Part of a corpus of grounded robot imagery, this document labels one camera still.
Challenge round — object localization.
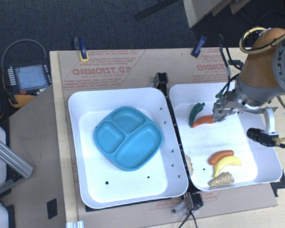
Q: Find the thin black rod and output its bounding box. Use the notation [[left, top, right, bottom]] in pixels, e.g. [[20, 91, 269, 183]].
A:
[[162, 84, 194, 195]]

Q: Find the blue divided plate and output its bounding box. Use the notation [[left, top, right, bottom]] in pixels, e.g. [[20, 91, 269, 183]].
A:
[[92, 104, 166, 174]]

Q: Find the beige toy biscuit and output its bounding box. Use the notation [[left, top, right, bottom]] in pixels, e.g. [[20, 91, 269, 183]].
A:
[[185, 154, 195, 177]]

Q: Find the brown cardboard board red print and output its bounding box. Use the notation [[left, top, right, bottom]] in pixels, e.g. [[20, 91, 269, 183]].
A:
[[58, 40, 280, 228]]

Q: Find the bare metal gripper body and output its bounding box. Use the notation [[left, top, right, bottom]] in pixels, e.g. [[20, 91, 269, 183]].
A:
[[212, 89, 261, 117]]

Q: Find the yellow banana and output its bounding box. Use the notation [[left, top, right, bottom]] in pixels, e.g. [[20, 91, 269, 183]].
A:
[[211, 155, 243, 178]]

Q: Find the black block with thin wires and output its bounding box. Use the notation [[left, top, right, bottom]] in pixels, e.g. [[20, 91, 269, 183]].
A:
[[151, 71, 169, 89], [184, 192, 205, 210]]

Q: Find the orange carrot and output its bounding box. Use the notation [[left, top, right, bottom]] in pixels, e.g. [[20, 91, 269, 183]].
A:
[[190, 114, 216, 129]]

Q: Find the beige toy bread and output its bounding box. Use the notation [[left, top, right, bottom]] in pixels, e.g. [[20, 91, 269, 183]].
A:
[[207, 171, 235, 187]]

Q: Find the orange-red sausage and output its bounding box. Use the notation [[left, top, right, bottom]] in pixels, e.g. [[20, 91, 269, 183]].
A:
[[208, 149, 235, 166]]

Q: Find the green toy pepper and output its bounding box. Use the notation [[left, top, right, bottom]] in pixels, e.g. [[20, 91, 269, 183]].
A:
[[187, 102, 207, 128]]

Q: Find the black cylinder on white bracket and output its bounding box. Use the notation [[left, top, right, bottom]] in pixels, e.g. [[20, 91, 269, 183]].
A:
[[245, 106, 280, 149]]

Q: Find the white plastic tray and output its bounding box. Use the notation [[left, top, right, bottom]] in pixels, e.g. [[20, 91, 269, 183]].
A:
[[67, 85, 190, 210], [167, 78, 284, 194]]

